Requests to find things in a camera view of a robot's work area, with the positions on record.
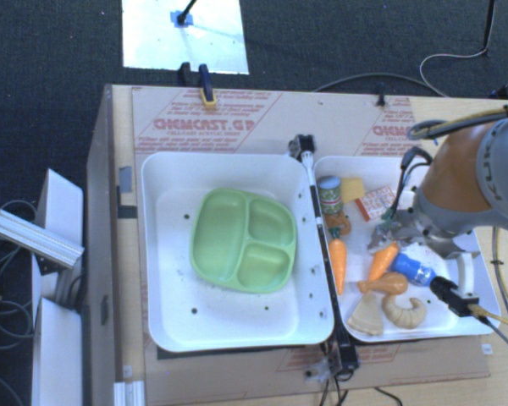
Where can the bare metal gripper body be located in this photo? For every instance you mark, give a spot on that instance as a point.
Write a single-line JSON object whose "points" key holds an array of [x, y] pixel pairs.
{"points": [[427, 236]]}

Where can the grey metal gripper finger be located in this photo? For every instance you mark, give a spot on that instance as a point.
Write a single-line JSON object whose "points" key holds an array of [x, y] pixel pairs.
{"points": [[377, 238], [395, 237]]}

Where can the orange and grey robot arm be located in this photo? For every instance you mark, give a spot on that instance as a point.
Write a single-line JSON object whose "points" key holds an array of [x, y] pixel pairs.
{"points": [[457, 176]]}

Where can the orange carrot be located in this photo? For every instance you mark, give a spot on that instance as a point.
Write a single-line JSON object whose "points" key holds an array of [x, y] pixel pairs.
{"points": [[338, 256], [382, 262]]}

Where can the blue plastic bottle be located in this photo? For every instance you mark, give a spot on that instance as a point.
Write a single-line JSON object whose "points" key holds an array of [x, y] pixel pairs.
{"points": [[408, 267]]}

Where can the red and white packet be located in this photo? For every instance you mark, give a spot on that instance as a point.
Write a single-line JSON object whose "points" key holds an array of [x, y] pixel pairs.
{"points": [[374, 201]]}

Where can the orange brown pretzel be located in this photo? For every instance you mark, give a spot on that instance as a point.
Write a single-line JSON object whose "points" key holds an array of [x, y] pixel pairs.
{"points": [[336, 222]]}

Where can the orange chicken drumstick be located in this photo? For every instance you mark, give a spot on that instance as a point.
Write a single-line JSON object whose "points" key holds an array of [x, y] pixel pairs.
{"points": [[389, 283]]}

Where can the thin black and white rod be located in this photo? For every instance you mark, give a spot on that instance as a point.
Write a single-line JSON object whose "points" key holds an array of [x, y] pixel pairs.
{"points": [[321, 231]]}

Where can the yellow cheese wedge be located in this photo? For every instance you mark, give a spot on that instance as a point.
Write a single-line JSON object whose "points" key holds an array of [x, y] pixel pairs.
{"points": [[352, 188]]}

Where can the green and red can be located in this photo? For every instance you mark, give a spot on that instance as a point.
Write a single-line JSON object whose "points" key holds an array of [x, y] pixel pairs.
{"points": [[330, 195]]}

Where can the tan croissant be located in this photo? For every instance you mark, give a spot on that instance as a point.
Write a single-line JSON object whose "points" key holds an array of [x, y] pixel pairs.
{"points": [[406, 313]]}

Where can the white plastic tray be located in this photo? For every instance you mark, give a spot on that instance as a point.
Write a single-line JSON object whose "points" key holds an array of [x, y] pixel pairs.
{"points": [[173, 311], [448, 324]]}

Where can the green divided plate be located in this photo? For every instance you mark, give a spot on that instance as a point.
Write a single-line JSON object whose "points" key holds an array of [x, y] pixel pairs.
{"points": [[220, 235]]}

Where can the brown cardboard board red print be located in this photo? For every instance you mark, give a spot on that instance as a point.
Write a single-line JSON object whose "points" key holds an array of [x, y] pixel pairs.
{"points": [[220, 121]]}

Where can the black cylinder on white bracket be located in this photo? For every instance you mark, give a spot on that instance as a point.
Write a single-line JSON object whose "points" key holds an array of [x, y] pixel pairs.
{"points": [[451, 292]]}

